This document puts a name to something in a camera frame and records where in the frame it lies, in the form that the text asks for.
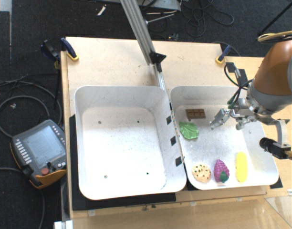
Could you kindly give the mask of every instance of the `black mat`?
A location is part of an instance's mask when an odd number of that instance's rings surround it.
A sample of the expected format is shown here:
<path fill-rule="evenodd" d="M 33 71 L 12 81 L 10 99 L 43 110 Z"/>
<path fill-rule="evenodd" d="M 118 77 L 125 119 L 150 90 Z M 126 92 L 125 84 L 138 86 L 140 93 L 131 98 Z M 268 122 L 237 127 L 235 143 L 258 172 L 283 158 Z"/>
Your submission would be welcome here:
<path fill-rule="evenodd" d="M 271 189 L 274 189 L 274 188 L 282 188 L 283 187 L 283 183 L 281 181 L 281 178 L 279 177 L 278 181 L 272 185 L 270 185 L 270 188 Z"/>
<path fill-rule="evenodd" d="M 0 80 L 10 77 L 10 16 L 0 12 Z"/>

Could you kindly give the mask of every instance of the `clamp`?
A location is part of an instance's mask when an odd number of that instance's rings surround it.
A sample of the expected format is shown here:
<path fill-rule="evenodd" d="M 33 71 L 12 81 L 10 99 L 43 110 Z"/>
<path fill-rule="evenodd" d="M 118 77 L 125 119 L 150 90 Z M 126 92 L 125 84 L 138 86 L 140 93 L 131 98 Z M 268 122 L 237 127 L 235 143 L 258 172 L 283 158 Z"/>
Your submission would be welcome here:
<path fill-rule="evenodd" d="M 62 51 L 67 51 L 68 57 L 72 61 L 77 61 L 79 59 L 78 55 L 75 53 L 75 50 L 70 45 L 70 43 L 65 39 L 61 38 L 60 43 L 62 46 Z M 49 43 L 48 40 L 45 40 L 42 45 L 40 46 L 41 53 L 50 61 L 55 62 L 55 68 L 56 64 L 60 64 L 60 55 L 59 53 L 52 47 L 52 45 Z"/>
<path fill-rule="evenodd" d="M 79 59 L 78 55 L 75 53 L 73 47 L 70 45 L 70 43 L 65 39 L 60 39 L 60 44 L 62 46 L 62 51 L 67 51 L 68 57 L 72 61 L 77 61 Z M 42 45 L 40 46 L 41 53 L 50 61 L 54 62 L 54 67 L 56 70 L 58 70 L 58 78 L 57 78 L 57 86 L 56 86 L 56 92 L 55 92 L 55 100 L 54 100 L 54 109 L 57 105 L 57 99 L 58 99 L 58 93 L 59 93 L 59 87 L 60 87 L 60 81 L 61 81 L 61 73 L 60 73 L 60 55 L 59 53 L 52 47 L 52 45 L 49 43 L 48 40 L 45 40 Z"/>
<path fill-rule="evenodd" d="M 229 54 L 230 51 L 231 51 L 231 46 L 228 45 L 228 46 L 225 48 L 225 50 L 223 50 L 222 54 L 216 58 L 215 61 L 216 61 L 217 63 L 222 63 L 223 60 L 224 60 L 224 57 L 227 56 L 227 55 Z"/>

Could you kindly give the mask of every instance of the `toy food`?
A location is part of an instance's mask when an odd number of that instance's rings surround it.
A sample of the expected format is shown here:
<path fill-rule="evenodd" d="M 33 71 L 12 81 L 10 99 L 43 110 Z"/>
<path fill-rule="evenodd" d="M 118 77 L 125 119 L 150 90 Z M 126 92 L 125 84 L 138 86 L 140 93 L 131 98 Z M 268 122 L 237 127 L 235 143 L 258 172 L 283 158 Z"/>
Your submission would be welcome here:
<path fill-rule="evenodd" d="M 211 170 L 206 164 L 197 163 L 192 167 L 192 173 L 197 181 L 207 183 L 211 179 Z"/>
<path fill-rule="evenodd" d="M 239 182 L 245 182 L 248 177 L 247 156 L 244 152 L 238 152 L 236 155 L 236 176 Z"/>
<path fill-rule="evenodd" d="M 226 182 L 230 176 L 229 169 L 226 164 L 218 159 L 214 166 L 214 176 L 217 182 Z"/>
<path fill-rule="evenodd" d="M 180 132 L 186 139 L 194 139 L 199 136 L 199 131 L 194 123 L 180 122 Z"/>

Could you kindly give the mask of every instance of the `purple grape bunch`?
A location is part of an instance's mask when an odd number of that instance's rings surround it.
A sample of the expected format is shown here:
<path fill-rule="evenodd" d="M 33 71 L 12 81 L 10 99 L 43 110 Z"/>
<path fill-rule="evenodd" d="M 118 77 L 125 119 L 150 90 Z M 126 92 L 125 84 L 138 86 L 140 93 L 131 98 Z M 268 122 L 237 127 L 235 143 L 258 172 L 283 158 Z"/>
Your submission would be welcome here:
<path fill-rule="evenodd" d="M 230 172 L 226 164 L 218 159 L 214 166 L 214 177 L 217 182 L 225 183 L 230 176 Z"/>

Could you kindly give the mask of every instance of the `wooden table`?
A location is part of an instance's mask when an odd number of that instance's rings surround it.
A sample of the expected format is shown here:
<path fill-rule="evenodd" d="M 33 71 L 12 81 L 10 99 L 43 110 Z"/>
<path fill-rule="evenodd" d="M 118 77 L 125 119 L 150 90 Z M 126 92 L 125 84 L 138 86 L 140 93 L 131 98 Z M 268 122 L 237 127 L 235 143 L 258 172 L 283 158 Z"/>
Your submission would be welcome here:
<path fill-rule="evenodd" d="M 71 156 L 69 117 L 74 114 L 74 92 L 83 85 L 140 86 L 156 85 L 153 68 L 146 65 L 136 40 L 74 38 L 67 40 L 79 55 L 72 62 L 61 53 L 63 112 L 67 147 L 67 186 L 69 217 L 74 228 L 291 228 L 266 201 L 277 198 L 284 203 L 287 189 L 292 189 L 292 161 L 275 159 L 283 188 L 270 186 L 237 187 L 176 193 L 176 202 L 155 206 L 104 208 L 91 211 L 72 210 Z M 157 52 L 167 55 L 162 62 L 167 94 L 180 85 L 231 85 L 223 66 L 215 62 L 221 54 L 219 44 L 189 42 L 156 42 Z M 262 58 L 226 57 L 247 78 L 254 77 Z M 292 146 L 292 105 L 275 118 L 287 118 L 288 143 Z M 268 138 L 277 140 L 274 126 L 263 126 Z M 292 205 L 283 206 L 292 218 Z"/>

